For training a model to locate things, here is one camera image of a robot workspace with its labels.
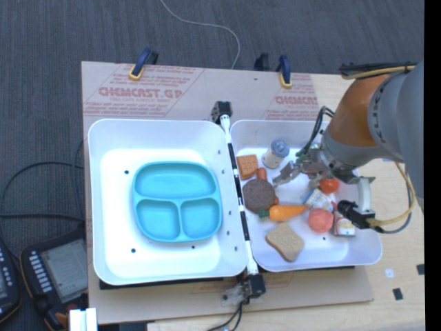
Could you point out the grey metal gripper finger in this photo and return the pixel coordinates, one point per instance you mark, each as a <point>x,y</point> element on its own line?
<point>316,183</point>
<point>285,174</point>

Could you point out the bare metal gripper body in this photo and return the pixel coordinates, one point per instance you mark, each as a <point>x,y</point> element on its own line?
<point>322,167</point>

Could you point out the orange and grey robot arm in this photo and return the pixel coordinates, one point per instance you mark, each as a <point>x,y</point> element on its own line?
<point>386,116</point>

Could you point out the red tomato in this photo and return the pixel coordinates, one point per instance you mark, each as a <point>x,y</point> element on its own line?
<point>330,185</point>

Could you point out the small white blue jar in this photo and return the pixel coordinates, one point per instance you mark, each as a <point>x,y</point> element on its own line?
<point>318,199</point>

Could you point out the white bottle grey cap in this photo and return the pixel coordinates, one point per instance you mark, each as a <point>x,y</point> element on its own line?
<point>274,155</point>

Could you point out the small orange sausage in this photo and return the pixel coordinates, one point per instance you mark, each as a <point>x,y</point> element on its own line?
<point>262,173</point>

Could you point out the brown round patty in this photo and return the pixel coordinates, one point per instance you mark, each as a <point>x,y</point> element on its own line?
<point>258,195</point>

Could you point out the pink round ball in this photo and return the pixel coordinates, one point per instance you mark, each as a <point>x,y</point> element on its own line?
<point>320,221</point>

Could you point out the orange carrot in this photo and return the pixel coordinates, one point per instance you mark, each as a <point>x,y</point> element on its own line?
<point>287,212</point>

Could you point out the orange waffle biscuit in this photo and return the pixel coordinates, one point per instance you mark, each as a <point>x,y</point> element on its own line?
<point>247,166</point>

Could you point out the thin black and white rod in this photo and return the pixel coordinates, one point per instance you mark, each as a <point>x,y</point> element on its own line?
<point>237,181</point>

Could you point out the white and red can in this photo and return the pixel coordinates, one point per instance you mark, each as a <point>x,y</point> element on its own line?
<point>342,225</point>

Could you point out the tan bread slice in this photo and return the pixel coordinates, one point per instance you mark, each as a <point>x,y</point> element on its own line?
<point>285,241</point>

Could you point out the white plastic tray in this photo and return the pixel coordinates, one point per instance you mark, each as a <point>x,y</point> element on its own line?
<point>113,202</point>
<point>320,253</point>

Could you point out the blue divided plate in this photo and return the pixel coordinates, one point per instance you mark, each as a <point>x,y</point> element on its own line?
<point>175,185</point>

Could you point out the brown cardboard board red print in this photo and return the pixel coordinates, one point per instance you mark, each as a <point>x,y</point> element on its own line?
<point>172,91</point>

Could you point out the black cylinder on white bracket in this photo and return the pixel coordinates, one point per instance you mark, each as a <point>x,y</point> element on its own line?
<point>355,214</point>

